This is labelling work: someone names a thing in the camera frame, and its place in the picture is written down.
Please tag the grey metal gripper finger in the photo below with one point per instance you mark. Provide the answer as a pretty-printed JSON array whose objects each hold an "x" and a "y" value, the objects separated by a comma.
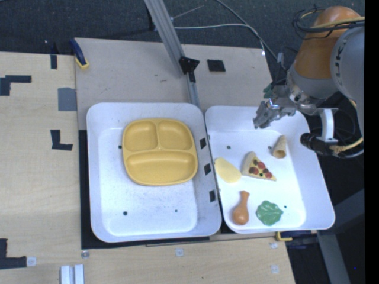
[
  {"x": 271, "y": 117},
  {"x": 260, "y": 114}
]

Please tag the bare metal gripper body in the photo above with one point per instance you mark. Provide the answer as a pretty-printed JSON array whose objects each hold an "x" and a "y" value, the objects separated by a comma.
[{"x": 285, "y": 100}]

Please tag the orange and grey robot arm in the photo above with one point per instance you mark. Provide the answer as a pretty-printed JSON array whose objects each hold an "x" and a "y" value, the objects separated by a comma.
[{"x": 316, "y": 58}]

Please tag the beige ice cream cone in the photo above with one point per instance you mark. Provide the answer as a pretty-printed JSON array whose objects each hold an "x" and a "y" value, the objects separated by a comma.
[{"x": 280, "y": 148}]

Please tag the toy pizza slice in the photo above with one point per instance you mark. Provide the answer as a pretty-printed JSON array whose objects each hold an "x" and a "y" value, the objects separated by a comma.
[{"x": 256, "y": 168}]

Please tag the pale yellow oval slice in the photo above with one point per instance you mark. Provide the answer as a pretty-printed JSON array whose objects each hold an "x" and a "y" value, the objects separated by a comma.
[{"x": 227, "y": 171}]

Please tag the white plastic tray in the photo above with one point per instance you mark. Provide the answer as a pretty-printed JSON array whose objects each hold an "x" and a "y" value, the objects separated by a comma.
[
  {"x": 299, "y": 188},
  {"x": 154, "y": 211}
]

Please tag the green lettuce leaf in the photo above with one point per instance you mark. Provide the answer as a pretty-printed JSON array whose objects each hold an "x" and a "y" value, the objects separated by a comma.
[{"x": 269, "y": 213}]

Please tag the orange-brown chicken drumstick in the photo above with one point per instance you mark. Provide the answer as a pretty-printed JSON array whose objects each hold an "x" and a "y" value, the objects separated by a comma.
[{"x": 240, "y": 213}]

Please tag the yellow divided plate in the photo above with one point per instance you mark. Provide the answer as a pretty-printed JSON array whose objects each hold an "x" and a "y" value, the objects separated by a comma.
[{"x": 160, "y": 164}]

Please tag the pale wood board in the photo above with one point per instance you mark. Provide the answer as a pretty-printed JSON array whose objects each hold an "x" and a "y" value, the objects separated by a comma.
[{"x": 133, "y": 75}]

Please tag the black cylinder on white bracket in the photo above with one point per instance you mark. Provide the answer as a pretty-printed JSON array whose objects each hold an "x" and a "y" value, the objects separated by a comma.
[{"x": 321, "y": 143}]

